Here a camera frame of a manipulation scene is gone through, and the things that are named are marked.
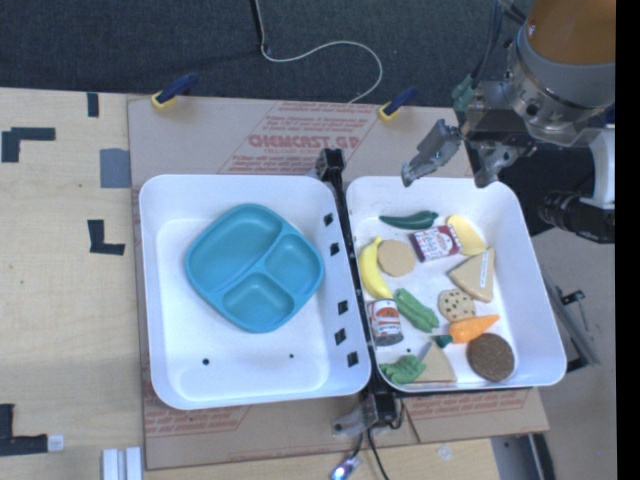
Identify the brown round patty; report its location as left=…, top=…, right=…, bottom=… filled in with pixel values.
left=466, top=332, right=516, bottom=384

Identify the black block with thin wires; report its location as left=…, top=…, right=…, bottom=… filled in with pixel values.
left=331, top=389, right=404, bottom=440
left=315, top=147, right=348, bottom=184

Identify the red and white packet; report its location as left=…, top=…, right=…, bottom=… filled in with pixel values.
left=409, top=224, right=463, bottom=264

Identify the black cylinder on white bracket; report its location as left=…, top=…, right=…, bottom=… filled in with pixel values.
left=536, top=125, right=617, bottom=245

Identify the chocolate chip cookie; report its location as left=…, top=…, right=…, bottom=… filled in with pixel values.
left=437, top=288, right=477, bottom=324

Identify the tan pizza slice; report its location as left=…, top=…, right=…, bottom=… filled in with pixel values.
left=414, top=339, right=458, bottom=385

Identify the thin black rod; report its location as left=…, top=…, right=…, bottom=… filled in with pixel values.
left=331, top=177, right=377, bottom=395

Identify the tan round biscuit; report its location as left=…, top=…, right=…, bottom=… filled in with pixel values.
left=376, top=238, right=417, bottom=279

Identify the blue divided plate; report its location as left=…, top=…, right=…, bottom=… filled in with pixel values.
left=184, top=202, right=327, bottom=335

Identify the red and white can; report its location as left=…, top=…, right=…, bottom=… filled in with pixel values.
left=365, top=297, right=405, bottom=348

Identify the tan sandwich triangle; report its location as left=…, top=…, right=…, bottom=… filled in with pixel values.
left=446, top=247, right=497, bottom=304

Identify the brown cardboard board red print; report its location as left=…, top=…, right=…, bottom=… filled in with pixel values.
left=126, top=94, right=551, bottom=471

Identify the yellow banana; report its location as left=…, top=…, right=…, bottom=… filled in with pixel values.
left=357, top=235, right=395, bottom=301

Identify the green lettuce leaf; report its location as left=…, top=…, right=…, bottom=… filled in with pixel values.
left=379, top=353, right=428, bottom=386

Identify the green chili pepper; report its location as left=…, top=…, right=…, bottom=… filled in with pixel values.
left=377, top=210, right=440, bottom=231

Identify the white plastic tray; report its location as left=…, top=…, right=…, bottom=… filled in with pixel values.
left=138, top=173, right=373, bottom=412
left=344, top=174, right=568, bottom=394

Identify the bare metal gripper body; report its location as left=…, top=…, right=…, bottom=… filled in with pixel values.
left=457, top=61, right=616, bottom=169

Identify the orange carrot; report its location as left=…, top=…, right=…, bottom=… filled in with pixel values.
left=430, top=313, right=502, bottom=350

